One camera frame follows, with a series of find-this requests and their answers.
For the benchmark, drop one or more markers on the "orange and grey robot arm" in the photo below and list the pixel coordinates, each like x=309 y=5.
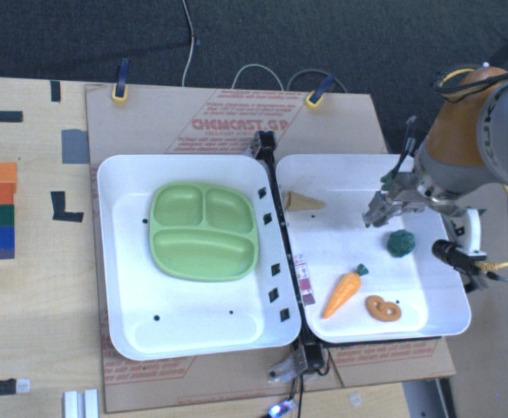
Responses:
x=458 y=133

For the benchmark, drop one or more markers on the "thin black rod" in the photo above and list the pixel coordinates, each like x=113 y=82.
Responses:
x=286 y=233

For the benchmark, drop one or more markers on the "tan ice cream cone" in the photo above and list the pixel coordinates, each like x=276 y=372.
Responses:
x=299 y=202

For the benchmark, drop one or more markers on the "green divided plate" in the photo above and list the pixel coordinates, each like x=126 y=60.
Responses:
x=203 y=251

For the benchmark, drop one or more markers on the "white plastic tray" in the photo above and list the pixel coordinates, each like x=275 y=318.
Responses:
x=192 y=320
x=367 y=172

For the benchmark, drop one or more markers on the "black cylinder on white bracket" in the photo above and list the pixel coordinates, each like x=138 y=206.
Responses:
x=454 y=255

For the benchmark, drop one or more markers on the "orange carrot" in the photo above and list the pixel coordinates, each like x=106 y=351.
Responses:
x=343 y=292

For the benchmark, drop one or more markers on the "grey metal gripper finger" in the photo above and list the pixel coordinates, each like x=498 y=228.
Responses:
x=369 y=216
x=382 y=217

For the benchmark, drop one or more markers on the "brown cardboard board red print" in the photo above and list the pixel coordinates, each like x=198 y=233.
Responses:
x=149 y=120

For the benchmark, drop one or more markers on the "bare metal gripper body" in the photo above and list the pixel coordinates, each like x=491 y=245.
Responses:
x=404 y=198

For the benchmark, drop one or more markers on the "green broccoli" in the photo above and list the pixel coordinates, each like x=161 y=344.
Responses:
x=401 y=243

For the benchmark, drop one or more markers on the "blue cube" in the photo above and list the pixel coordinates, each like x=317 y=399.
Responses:
x=1 y=241

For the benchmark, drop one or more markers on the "brown pretzel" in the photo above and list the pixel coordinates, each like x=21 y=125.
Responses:
x=373 y=307

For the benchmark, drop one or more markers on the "green cube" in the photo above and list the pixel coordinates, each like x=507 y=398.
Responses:
x=1 y=216

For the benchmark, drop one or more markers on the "orange cube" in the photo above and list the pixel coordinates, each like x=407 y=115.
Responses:
x=4 y=173
x=1 y=194

